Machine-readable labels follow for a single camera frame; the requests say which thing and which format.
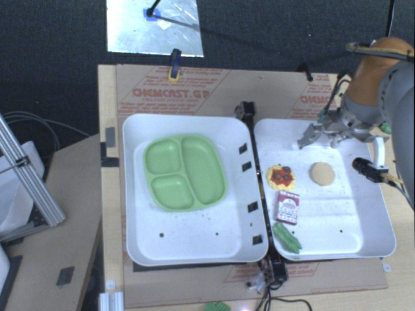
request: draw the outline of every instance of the beige disc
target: beige disc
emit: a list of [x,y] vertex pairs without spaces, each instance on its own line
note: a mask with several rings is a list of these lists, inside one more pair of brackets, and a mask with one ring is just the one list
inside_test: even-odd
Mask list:
[[332,184],[335,172],[328,163],[314,163],[310,168],[310,178],[321,186]]

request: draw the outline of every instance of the black carpet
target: black carpet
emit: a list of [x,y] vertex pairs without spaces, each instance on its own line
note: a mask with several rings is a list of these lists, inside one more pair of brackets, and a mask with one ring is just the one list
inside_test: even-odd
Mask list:
[[[194,67],[352,72],[351,41],[386,32],[389,0],[197,0],[204,58]],[[392,35],[414,45],[415,0],[396,0]],[[0,112],[29,111],[98,132],[100,63],[167,64],[165,56],[106,51],[106,0],[0,0]],[[63,147],[83,136],[54,126]],[[12,125],[47,158],[49,132],[36,122]]]

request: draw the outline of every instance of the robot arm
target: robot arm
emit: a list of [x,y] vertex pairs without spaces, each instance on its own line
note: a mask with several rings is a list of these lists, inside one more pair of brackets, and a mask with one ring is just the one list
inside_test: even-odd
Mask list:
[[391,37],[380,39],[370,48],[407,53],[411,62],[385,57],[387,54],[365,56],[340,108],[325,111],[319,120],[322,124],[311,124],[298,145],[302,148],[311,144],[323,133],[331,138],[332,147],[348,138],[369,143],[375,139],[370,130],[386,121],[392,127],[396,166],[414,208],[414,49]]

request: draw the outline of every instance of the toy cucumber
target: toy cucumber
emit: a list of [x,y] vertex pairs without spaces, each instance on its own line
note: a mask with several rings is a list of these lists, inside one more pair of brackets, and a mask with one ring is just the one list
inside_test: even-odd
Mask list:
[[298,242],[297,238],[293,237],[289,230],[281,222],[277,222],[272,226],[272,231],[278,240],[283,244],[283,246],[293,252],[300,253],[301,244]]

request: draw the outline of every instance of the green plate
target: green plate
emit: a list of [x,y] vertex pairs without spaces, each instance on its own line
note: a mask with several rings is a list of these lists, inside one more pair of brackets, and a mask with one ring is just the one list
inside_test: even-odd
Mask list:
[[222,163],[204,136],[158,139],[145,148],[143,160],[153,200],[166,211],[203,209],[226,195]]

